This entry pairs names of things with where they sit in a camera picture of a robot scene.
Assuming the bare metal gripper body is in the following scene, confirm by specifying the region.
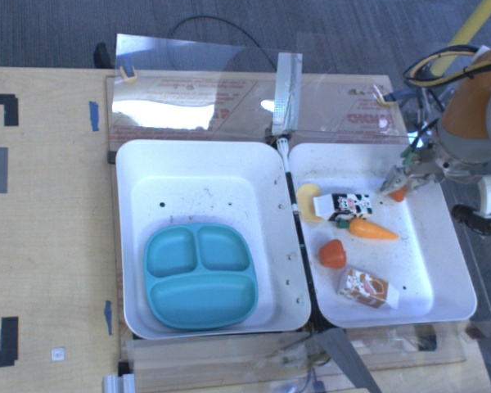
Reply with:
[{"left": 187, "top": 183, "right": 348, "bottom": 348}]
[{"left": 408, "top": 144, "right": 489, "bottom": 186}]

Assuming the black and white cow carton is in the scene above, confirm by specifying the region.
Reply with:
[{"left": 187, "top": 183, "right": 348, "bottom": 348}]
[{"left": 312, "top": 192, "right": 374, "bottom": 222}]

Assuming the orange carrot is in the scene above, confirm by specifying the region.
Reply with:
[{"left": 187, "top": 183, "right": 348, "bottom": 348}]
[{"left": 336, "top": 215, "right": 400, "bottom": 242}]

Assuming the white plastic tray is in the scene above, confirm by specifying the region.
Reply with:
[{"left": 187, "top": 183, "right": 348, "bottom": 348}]
[
  {"left": 287, "top": 142, "right": 478, "bottom": 329},
  {"left": 115, "top": 138, "right": 313, "bottom": 341}
]

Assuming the yellow banana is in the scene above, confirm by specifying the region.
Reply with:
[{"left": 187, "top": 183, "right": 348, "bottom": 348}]
[{"left": 295, "top": 183, "right": 325, "bottom": 224}]

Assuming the thin black and white rod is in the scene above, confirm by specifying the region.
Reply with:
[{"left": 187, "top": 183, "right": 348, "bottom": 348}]
[{"left": 275, "top": 137, "right": 317, "bottom": 302}]

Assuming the brown and white carton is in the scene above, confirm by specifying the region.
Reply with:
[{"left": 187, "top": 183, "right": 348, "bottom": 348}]
[{"left": 336, "top": 268, "right": 401, "bottom": 310}]

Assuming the blue divided plate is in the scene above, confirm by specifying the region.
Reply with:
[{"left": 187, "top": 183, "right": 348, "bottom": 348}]
[{"left": 142, "top": 222, "right": 259, "bottom": 332}]

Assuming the black cylinder on white bracket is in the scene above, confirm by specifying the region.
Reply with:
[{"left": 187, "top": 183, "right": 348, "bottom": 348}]
[{"left": 451, "top": 174, "right": 491, "bottom": 237}]

